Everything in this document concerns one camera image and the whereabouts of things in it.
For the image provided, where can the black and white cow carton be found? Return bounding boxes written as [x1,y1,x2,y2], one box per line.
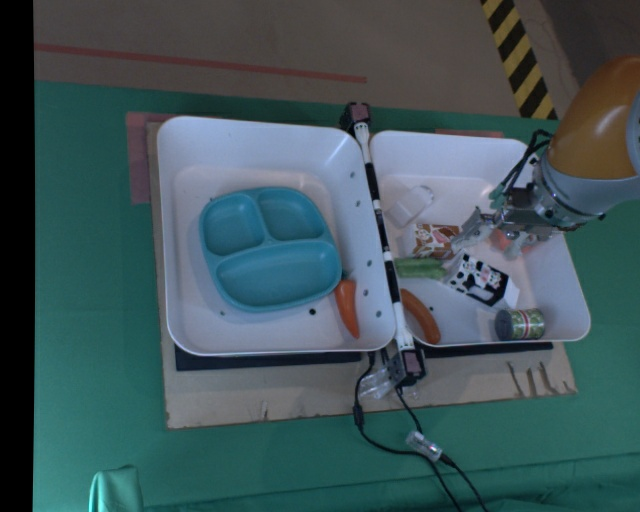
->
[443,249,522,308]

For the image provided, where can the white plastic tray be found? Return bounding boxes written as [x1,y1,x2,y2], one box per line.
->
[368,129,593,348]
[156,115,399,358]

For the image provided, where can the green can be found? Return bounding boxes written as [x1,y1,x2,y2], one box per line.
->
[494,307,546,342]

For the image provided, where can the brown cardboard board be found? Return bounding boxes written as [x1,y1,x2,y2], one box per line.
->
[124,110,579,431]

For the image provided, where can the brown and white carton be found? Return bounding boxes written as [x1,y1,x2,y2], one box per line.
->
[410,222,462,261]

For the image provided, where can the orange sausage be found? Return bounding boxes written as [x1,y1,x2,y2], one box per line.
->
[399,287,443,346]

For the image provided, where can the green pea pod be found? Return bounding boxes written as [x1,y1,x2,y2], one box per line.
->
[393,255,447,281]

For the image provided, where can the blue divided plate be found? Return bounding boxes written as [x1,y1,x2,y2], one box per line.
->
[198,186,345,315]

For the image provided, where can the thin black and white rod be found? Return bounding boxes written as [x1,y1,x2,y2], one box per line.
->
[352,122,416,352]

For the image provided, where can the orange carrot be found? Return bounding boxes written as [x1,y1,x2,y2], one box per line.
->
[333,278,362,341]

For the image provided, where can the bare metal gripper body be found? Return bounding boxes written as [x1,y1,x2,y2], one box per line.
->
[492,187,572,242]

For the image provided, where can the clear plastic bottle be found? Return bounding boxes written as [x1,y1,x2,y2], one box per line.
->
[383,184,436,228]

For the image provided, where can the black block with wires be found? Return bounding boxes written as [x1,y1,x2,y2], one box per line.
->
[383,348,428,390]
[339,101,373,133]

